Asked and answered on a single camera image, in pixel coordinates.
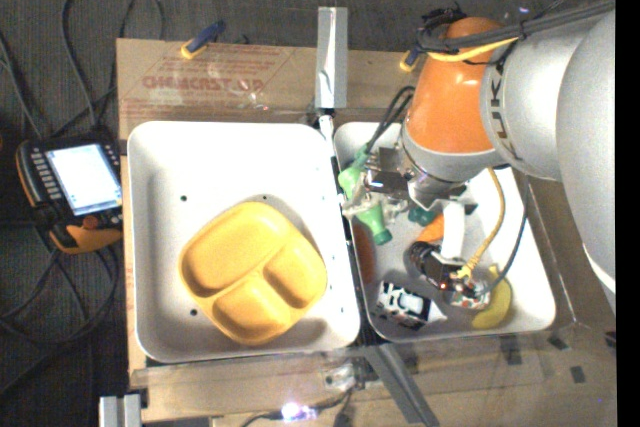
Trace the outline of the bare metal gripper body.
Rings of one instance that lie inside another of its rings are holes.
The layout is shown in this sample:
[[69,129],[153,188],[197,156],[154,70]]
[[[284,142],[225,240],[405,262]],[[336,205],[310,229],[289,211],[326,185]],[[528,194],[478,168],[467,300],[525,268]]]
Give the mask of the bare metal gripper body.
[[398,146],[379,147],[367,159],[364,187],[368,192],[411,201],[426,210],[439,200],[459,198],[467,189],[465,182],[427,173]]

